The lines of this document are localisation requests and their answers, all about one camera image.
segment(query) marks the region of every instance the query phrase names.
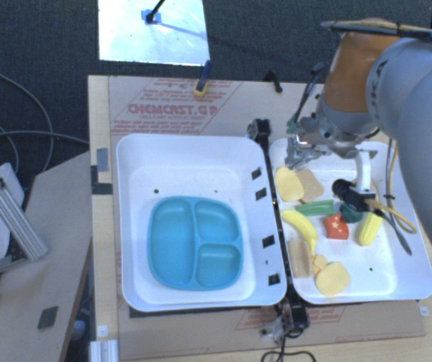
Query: toy banana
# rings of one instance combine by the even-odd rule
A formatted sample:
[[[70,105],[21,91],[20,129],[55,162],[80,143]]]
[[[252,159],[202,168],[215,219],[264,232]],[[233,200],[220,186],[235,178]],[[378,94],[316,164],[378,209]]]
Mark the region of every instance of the toy banana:
[[[311,221],[309,221],[304,214],[294,209],[282,210],[281,217],[283,217],[284,221],[288,222],[301,232],[303,238],[305,238],[308,243],[311,257],[314,256],[314,248],[316,247],[318,235]]]

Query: cardboard sheet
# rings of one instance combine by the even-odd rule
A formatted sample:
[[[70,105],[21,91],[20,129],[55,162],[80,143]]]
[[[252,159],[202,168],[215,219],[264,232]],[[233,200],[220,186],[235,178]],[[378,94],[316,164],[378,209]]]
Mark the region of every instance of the cardboard sheet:
[[[273,307],[226,311],[143,314],[121,294],[121,250],[116,194],[115,147],[128,133],[243,136],[255,118],[269,118],[270,142],[288,137],[286,121],[296,110],[300,85],[210,81],[207,95],[192,96],[194,80],[111,77],[109,79],[114,227],[118,281],[118,341],[121,360],[273,348],[259,329],[276,318]],[[311,100],[304,112],[311,111]],[[423,336],[415,301],[314,306],[311,325],[291,345],[316,345]]]

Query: cable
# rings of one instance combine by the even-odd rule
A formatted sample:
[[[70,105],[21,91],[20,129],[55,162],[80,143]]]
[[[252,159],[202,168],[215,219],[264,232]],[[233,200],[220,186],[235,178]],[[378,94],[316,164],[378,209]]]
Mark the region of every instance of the cable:
[[[395,224],[395,220],[391,218],[391,215],[390,217],[388,217],[381,210],[380,213],[377,213],[377,215],[380,216],[382,219],[384,219],[388,224],[390,224],[391,228],[393,228],[395,231],[398,230],[397,224]]]
[[[84,145],[90,145],[90,143],[86,140],[83,140],[81,138],[72,137],[67,134],[60,134],[60,133],[52,133],[50,131],[40,131],[40,130],[13,130],[13,131],[5,131],[3,133],[0,133],[0,137],[6,137],[10,135],[17,135],[17,134],[39,134],[43,136],[49,136],[49,137],[57,137],[57,138],[63,138],[65,140],[71,140],[73,142],[81,143]]]
[[[310,77],[308,79],[308,83],[306,84],[305,91],[303,92],[303,95],[301,97],[301,101],[299,102],[299,107],[296,110],[296,113],[294,115],[293,123],[297,124],[299,120],[299,116],[301,115],[301,111],[303,110],[304,105],[306,104],[306,101],[310,97],[311,93],[314,90],[314,86],[317,83],[317,80],[320,78],[321,74],[326,71],[327,64],[325,62],[319,62],[314,65],[314,67],[311,69]]]
[[[53,133],[53,125],[51,123],[51,119],[50,116],[48,115],[46,109],[43,107],[43,105],[40,103],[40,101],[32,94],[30,93],[27,89],[25,89],[21,84],[16,83],[15,81],[13,81],[12,79],[9,79],[9,77],[0,74],[0,79],[3,81],[6,81],[9,84],[12,84],[13,86],[15,86],[17,89],[21,90],[22,92],[24,92],[25,95],[27,95],[29,98],[31,98],[33,100],[33,102],[35,102],[35,104],[37,105],[38,108],[40,108],[41,112],[43,112],[43,115],[48,123],[48,129],[50,131],[50,133]],[[50,164],[51,161],[51,157],[53,156],[53,149],[54,149],[54,139],[53,137],[50,140],[50,150],[48,152],[48,157],[47,160],[43,166],[42,171],[47,170],[48,165]]]
[[[92,293],[89,293],[88,296],[85,298],[85,300],[78,304],[78,310],[80,311],[82,308],[84,308],[85,305],[89,303],[92,299],[93,299],[93,295]]]
[[[277,355],[277,360],[275,362],[283,362],[283,359],[286,356],[291,357],[291,356],[302,355],[302,354],[309,356],[313,362],[317,362],[316,357],[312,353],[310,353],[309,351],[286,352],[285,347],[286,347],[286,337],[283,338],[283,341],[281,343],[281,350],[280,351],[271,350],[271,351],[265,352],[261,356],[261,362],[265,362],[266,357],[269,355],[273,355],[273,354]]]
[[[411,229],[411,231],[408,231],[408,232],[411,232],[411,233],[417,232],[417,228],[403,214],[396,211],[394,208],[387,207],[386,205],[383,205],[381,202],[379,202],[377,200],[372,200],[372,199],[366,199],[365,203],[367,203],[368,206],[374,210],[376,210],[376,209],[384,210],[385,212],[389,212],[391,215],[394,215],[396,219],[400,219],[401,221],[403,221]]]
[[[395,147],[394,147],[393,156],[390,159],[392,145],[395,145]],[[397,162],[397,155],[398,155],[397,145],[394,144],[394,141],[392,139],[390,139],[388,141],[387,169],[385,174],[385,184],[386,184],[385,197],[387,198],[387,206],[392,210],[395,210],[394,197],[392,194],[393,194],[393,175],[394,175],[395,164]],[[408,233],[417,232],[416,227],[413,224],[411,224],[407,219],[402,217],[401,214],[399,213],[392,214],[391,219],[392,221],[396,222],[400,226],[400,228],[403,229],[405,232]]]
[[[379,128],[376,128],[374,131],[372,131],[371,133],[365,135],[365,140],[369,140],[370,138],[373,138],[376,134],[378,134],[380,132]]]
[[[6,132],[6,130],[1,125],[0,125],[0,131],[2,133]],[[7,136],[7,138],[8,138],[10,145],[13,147],[13,152],[14,152],[14,157],[15,157],[14,172],[18,173],[18,170],[20,169],[20,154],[18,153],[17,146],[14,144],[11,137]]]
[[[296,338],[299,338],[303,334],[303,332],[301,330],[297,331],[297,332],[294,332],[294,331],[295,330],[289,331],[288,334],[286,334],[286,337],[290,338],[290,339],[296,339]]]

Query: blue plate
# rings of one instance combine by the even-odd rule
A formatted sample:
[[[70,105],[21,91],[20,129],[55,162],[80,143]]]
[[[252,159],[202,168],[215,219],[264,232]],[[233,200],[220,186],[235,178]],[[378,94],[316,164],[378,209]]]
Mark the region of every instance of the blue plate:
[[[240,276],[239,219],[226,204],[206,198],[160,200],[149,223],[149,266],[163,285],[178,290],[220,290]]]

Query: yellow corn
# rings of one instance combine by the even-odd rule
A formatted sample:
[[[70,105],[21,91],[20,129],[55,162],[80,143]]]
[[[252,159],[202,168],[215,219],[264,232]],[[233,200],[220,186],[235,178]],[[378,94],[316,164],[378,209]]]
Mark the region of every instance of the yellow corn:
[[[358,237],[358,241],[361,245],[366,246],[373,242],[382,220],[383,219],[380,216],[377,216],[374,213],[366,214],[360,230],[360,236]]]

